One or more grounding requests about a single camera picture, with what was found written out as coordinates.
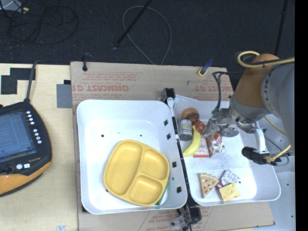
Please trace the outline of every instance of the yellow divided plate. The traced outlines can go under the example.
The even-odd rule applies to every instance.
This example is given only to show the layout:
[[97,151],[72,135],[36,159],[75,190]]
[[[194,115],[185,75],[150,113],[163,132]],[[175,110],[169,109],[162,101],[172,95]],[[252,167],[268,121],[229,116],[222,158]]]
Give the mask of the yellow divided plate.
[[170,166],[158,150],[134,140],[119,142],[103,176],[106,189],[130,203],[150,206],[162,197]]

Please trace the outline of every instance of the yellow banana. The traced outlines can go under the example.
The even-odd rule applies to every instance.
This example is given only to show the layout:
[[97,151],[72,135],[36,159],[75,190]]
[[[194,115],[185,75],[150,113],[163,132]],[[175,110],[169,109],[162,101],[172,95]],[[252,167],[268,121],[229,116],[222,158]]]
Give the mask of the yellow banana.
[[201,143],[201,134],[197,131],[195,126],[193,126],[192,128],[193,128],[192,142],[183,151],[184,157],[193,155],[198,150]]

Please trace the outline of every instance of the white plastic tray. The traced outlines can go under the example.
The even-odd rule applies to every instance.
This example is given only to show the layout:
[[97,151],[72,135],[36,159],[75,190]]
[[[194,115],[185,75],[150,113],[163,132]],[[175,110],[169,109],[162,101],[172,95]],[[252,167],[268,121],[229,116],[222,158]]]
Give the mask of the white plastic tray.
[[[170,108],[161,101],[86,100],[77,108],[81,200],[93,214],[177,209],[187,189]],[[160,205],[139,206],[106,191],[103,173],[115,145],[136,140],[162,152],[170,163],[169,183]]]
[[[195,108],[200,113],[200,120],[207,124],[212,117],[211,112],[217,102],[212,101],[181,101],[175,105],[177,122],[181,119],[182,112],[187,108]],[[228,108],[229,102],[221,102],[221,108]],[[202,206],[234,204],[257,201],[276,200],[280,196],[280,185],[273,166],[258,165],[242,155],[245,146],[257,147],[257,141],[253,134],[247,134],[240,130],[235,137],[223,137],[225,154],[214,154],[212,157],[193,158],[185,157],[184,162],[188,174],[189,186],[192,198]],[[190,141],[181,141],[182,151],[186,149]],[[217,189],[213,189],[205,198],[201,197],[198,173],[208,173],[220,179],[226,169],[230,169],[240,178],[237,189],[240,197],[223,202]]]

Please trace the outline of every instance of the blue marker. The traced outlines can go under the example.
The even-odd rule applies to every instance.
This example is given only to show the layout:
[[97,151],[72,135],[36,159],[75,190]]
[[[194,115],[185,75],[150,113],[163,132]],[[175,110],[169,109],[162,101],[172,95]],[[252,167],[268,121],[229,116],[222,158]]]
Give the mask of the blue marker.
[[207,73],[207,69],[212,66],[213,64],[213,58],[211,58],[210,60],[208,60],[208,62],[205,64],[204,67],[200,68],[198,71],[198,76],[200,77],[204,77]]

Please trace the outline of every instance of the robotic arm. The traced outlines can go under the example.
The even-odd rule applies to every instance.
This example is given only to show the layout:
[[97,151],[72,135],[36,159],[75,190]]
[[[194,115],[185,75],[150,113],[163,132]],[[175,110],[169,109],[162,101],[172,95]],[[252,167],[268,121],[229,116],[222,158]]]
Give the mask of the robotic arm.
[[[256,56],[251,63],[242,60],[248,54]],[[275,157],[269,156],[265,147],[264,131],[253,124],[268,114],[280,118],[295,151],[295,59],[245,51],[237,55],[237,61],[246,69],[229,108],[220,109],[217,118],[209,120],[205,135],[211,134],[217,126],[233,124],[247,133],[254,133],[257,139],[258,148],[244,147],[242,154],[258,164],[273,164]]]

